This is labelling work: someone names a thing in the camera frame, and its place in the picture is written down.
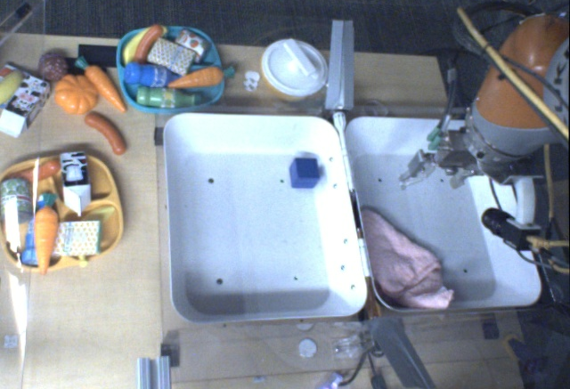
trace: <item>white lid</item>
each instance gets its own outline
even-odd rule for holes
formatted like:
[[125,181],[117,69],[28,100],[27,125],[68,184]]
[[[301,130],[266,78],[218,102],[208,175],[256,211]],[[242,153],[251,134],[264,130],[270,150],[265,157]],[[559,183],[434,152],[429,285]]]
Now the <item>white lid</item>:
[[329,74],[321,53],[295,39],[282,39],[269,45],[261,59],[261,68],[274,88],[298,97],[317,93]]

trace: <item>orange pumpkin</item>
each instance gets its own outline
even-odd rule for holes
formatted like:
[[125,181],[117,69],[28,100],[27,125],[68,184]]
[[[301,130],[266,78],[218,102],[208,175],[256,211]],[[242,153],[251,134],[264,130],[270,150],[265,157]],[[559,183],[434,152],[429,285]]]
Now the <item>orange pumpkin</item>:
[[97,104],[99,94],[87,77],[67,74],[55,84],[53,97],[68,114],[86,114]]

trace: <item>towel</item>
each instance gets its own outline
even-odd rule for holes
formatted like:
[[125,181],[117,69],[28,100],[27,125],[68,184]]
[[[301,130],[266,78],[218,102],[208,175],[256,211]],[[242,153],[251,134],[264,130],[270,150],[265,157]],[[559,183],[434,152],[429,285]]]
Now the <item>towel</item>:
[[447,308],[453,291],[444,287],[442,266],[379,214],[362,211],[362,227],[374,279],[401,306]]

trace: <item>teal basket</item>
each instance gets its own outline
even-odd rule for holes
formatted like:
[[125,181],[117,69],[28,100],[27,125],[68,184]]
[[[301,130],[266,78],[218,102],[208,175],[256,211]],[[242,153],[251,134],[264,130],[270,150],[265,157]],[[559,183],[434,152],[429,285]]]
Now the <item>teal basket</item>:
[[[125,96],[127,104],[134,107],[135,109],[140,110],[141,112],[149,112],[151,114],[180,114],[183,112],[192,112],[194,110],[204,109],[207,106],[214,104],[218,101],[222,94],[224,93],[224,85],[225,80],[223,80],[220,84],[216,86],[209,86],[204,88],[192,88],[192,93],[200,93],[202,99],[200,100],[200,104],[197,106],[190,106],[184,108],[172,108],[172,109],[162,109],[162,108],[151,108],[148,106],[143,106],[136,102],[136,91],[138,89],[138,85],[129,85],[125,83],[125,64],[123,64],[122,54],[123,48],[125,47],[126,43],[128,43],[137,33],[141,32],[145,28],[139,28],[133,31],[130,31],[126,35],[124,35],[118,43],[117,46],[117,70],[118,70],[118,81],[121,87],[121,91]],[[218,53],[214,42],[203,31],[191,28],[191,27],[167,27],[167,33],[163,36],[165,39],[169,41],[173,41],[176,37],[180,34],[180,31],[183,29],[188,29],[198,36],[203,37],[210,43],[210,48],[208,49],[208,53],[202,59],[200,64],[194,64],[191,66],[189,72],[193,72],[198,69],[205,68],[207,66],[218,66],[222,67],[222,60],[220,59],[220,54]]]

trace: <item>yellow divided plate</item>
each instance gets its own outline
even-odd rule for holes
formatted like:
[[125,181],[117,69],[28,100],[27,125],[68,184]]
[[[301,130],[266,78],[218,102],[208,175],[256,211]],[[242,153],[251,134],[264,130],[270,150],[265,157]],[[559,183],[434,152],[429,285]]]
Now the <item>yellow divided plate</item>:
[[[59,159],[59,155],[44,157],[39,159],[39,164],[50,159]],[[31,169],[36,163],[36,159],[23,161],[6,169],[0,176],[0,182],[10,177],[12,174]],[[89,170],[89,179],[91,181],[91,203],[85,208],[81,216],[77,216],[73,210],[63,203],[63,187],[61,181],[61,172],[49,177],[37,185],[37,196],[43,193],[52,193],[57,195],[57,200],[53,208],[60,217],[60,222],[77,222],[86,220],[101,220],[101,245],[100,254],[88,256],[87,259],[92,261],[97,257],[103,256],[110,252],[121,240],[123,236],[123,208],[121,206],[115,180],[107,168],[107,166],[98,158],[87,155],[87,166]],[[4,252],[8,259],[14,264],[19,264],[18,256],[8,247],[6,237],[0,226],[0,240]],[[52,256],[50,263],[50,271],[55,269],[63,269],[64,267],[79,266],[82,262],[77,257],[71,256]],[[31,271],[38,271],[37,267],[23,264],[29,267]]]

